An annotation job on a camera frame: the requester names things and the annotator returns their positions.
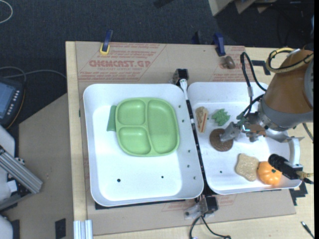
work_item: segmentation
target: screen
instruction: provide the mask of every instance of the screen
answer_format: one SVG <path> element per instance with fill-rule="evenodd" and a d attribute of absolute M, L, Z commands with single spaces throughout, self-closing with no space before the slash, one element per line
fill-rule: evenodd
<path fill-rule="evenodd" d="M 0 119 L 2 119 L 8 109 L 15 87 L 0 82 Z"/>

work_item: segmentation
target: blue clamp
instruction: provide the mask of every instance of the blue clamp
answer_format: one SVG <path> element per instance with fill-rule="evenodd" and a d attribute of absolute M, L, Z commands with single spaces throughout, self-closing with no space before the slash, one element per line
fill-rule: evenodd
<path fill-rule="evenodd" d="M 221 33 L 215 33 L 213 36 L 213 44 L 217 45 L 216 52 L 218 56 L 225 56 L 225 48 L 224 48 L 224 38 Z"/>
<path fill-rule="evenodd" d="M 112 35 L 113 35 L 113 30 L 108 29 L 106 32 L 106 36 L 105 36 L 105 40 L 104 43 L 101 44 L 101 48 L 100 48 L 100 53 L 103 55 L 107 55 L 109 53 L 110 50 L 110 41 L 112 39 Z"/>

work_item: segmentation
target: green plate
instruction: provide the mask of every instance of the green plate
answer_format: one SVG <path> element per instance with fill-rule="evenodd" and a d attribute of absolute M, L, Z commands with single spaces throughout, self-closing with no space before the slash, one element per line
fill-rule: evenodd
<path fill-rule="evenodd" d="M 179 145 L 174 108 L 157 98 L 133 98 L 120 102 L 115 111 L 119 145 L 134 156 L 163 156 Z"/>

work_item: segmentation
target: white tray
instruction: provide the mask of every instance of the white tray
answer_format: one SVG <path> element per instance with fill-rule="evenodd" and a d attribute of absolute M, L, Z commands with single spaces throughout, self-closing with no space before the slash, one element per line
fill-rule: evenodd
<path fill-rule="evenodd" d="M 254 93 L 253 99 L 264 93 L 257 84 L 252 83 L 251 85 Z M 218 126 L 214 120 L 208 120 L 205 132 L 197 132 L 207 184 L 211 190 L 218 194 L 233 194 L 295 188 L 300 185 L 300 180 L 289 180 L 284 176 L 276 186 L 266 185 L 259 179 L 250 182 L 235 172 L 239 153 L 254 156 L 259 161 L 268 160 L 273 153 L 289 160 L 290 146 L 288 143 L 279 143 L 262 136 L 258 141 L 251 143 L 246 135 L 241 133 L 240 140 L 234 141 L 229 151 L 219 152 L 210 145 L 210 133 L 216 128 L 226 128 L 231 121 L 236 123 L 238 121 L 236 117 L 249 105 L 246 83 L 196 82 L 189 86 L 187 92 L 193 114 L 198 107 L 204 106 L 209 111 L 209 118 L 222 108 L 230 115 L 230 120 L 224 126 Z M 258 103 L 253 105 L 252 112 L 257 110 L 257 105 Z"/>
<path fill-rule="evenodd" d="M 169 102 L 176 113 L 180 143 L 161 157 L 122 151 L 116 132 L 106 131 L 110 108 L 127 98 Z M 91 194 L 106 207 L 196 198 L 204 183 L 182 90 L 173 84 L 93 84 L 83 94 Z"/>

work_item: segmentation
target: black device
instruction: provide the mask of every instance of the black device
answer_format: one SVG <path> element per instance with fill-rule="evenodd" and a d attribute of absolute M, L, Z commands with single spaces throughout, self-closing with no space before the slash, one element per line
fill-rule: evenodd
<path fill-rule="evenodd" d="M 18 115 L 24 98 L 24 85 L 0 77 L 0 125 L 12 123 Z"/>

